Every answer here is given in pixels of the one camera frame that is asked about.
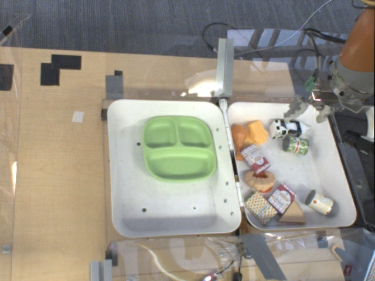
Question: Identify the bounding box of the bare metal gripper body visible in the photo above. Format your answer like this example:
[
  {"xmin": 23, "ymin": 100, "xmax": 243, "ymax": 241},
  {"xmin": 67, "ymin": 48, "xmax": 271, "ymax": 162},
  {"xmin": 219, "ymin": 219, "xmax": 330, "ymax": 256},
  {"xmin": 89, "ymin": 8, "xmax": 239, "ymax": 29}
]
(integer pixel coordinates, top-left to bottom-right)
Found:
[{"xmin": 310, "ymin": 81, "xmax": 369, "ymax": 114}]

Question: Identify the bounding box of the black and white cow carton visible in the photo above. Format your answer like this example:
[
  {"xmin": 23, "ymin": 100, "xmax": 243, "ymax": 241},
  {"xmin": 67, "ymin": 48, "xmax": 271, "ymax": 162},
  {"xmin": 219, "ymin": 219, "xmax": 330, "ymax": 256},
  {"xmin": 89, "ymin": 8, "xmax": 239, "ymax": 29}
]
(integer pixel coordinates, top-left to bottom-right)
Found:
[{"xmin": 268, "ymin": 118, "xmax": 311, "ymax": 141}]

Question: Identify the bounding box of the green can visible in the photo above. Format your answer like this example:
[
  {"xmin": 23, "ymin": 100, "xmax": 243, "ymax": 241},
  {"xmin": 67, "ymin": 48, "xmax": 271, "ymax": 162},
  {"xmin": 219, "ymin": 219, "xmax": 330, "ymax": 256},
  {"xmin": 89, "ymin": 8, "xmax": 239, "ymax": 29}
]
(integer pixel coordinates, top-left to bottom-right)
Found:
[{"xmin": 282, "ymin": 134, "xmax": 310, "ymax": 156}]

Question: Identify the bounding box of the orange cheese wedge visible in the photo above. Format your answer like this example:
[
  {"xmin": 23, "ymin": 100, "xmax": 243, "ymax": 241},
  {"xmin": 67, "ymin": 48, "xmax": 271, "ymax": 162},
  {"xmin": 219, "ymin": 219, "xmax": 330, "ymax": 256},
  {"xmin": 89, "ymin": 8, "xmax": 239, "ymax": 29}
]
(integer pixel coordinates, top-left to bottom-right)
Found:
[{"xmin": 247, "ymin": 119, "xmax": 269, "ymax": 146}]

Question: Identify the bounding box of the white plastic tray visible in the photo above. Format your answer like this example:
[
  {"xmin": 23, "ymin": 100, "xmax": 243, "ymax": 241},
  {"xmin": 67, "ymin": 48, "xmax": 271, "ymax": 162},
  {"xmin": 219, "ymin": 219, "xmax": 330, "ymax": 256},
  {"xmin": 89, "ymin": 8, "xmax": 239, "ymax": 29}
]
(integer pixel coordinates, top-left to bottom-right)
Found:
[
  {"xmin": 107, "ymin": 99, "xmax": 243, "ymax": 239},
  {"xmin": 227, "ymin": 101, "xmax": 358, "ymax": 231}
]

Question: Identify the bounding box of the orange carrot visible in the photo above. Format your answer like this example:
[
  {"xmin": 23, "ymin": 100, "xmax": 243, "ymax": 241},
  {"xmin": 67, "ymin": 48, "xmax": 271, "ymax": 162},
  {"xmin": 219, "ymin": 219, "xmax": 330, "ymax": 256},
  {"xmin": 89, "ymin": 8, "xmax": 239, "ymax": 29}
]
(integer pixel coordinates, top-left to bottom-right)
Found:
[{"xmin": 230, "ymin": 123, "xmax": 249, "ymax": 162}]

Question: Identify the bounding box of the red and white carton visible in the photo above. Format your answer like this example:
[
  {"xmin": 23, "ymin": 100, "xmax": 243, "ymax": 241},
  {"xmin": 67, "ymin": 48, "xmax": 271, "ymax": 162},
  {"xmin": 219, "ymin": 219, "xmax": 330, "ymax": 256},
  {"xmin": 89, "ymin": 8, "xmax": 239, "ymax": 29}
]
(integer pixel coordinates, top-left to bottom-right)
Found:
[
  {"xmin": 240, "ymin": 143, "xmax": 271, "ymax": 174},
  {"xmin": 267, "ymin": 182, "xmax": 297, "ymax": 215}
]

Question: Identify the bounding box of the tan and orange doughnut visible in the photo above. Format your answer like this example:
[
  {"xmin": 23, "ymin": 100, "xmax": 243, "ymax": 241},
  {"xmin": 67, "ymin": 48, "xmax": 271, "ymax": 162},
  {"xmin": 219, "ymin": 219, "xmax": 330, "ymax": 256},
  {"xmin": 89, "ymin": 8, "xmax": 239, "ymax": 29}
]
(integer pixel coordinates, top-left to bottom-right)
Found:
[{"xmin": 244, "ymin": 169, "xmax": 277, "ymax": 194}]

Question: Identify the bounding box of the white and orange can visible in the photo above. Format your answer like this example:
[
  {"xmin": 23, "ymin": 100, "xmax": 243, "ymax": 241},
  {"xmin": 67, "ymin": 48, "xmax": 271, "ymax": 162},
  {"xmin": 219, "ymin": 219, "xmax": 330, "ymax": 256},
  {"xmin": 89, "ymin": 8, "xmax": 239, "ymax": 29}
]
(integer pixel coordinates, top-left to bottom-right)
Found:
[{"xmin": 305, "ymin": 189, "xmax": 335, "ymax": 216}]

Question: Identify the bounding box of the brown bread slice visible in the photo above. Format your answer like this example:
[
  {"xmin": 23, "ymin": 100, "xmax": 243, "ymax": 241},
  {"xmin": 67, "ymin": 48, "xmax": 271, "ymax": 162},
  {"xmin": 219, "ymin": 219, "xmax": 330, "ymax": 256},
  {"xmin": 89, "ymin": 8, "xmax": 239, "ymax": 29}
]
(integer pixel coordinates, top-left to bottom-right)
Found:
[{"xmin": 278, "ymin": 200, "xmax": 308, "ymax": 225}]

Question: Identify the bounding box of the yellow patterned carton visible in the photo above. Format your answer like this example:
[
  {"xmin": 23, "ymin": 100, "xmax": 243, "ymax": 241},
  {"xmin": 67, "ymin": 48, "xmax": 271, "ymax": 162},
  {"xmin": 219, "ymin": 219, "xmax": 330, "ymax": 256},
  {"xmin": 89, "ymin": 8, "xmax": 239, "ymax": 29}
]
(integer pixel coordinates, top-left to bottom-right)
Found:
[{"xmin": 244, "ymin": 191, "xmax": 278, "ymax": 226}]

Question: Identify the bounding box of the green divided plate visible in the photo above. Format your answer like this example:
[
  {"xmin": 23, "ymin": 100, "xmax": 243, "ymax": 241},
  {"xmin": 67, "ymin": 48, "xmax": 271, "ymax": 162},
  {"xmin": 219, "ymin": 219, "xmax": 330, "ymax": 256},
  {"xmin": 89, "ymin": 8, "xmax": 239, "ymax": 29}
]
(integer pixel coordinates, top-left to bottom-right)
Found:
[{"xmin": 142, "ymin": 115, "xmax": 219, "ymax": 183}]

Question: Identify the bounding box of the black cylinder on white bracket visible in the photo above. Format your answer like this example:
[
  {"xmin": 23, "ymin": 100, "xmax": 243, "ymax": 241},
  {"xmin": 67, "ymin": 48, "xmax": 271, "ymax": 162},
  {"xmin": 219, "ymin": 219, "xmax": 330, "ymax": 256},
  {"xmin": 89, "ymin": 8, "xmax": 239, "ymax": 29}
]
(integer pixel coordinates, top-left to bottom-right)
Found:
[{"xmin": 342, "ymin": 106, "xmax": 375, "ymax": 155}]

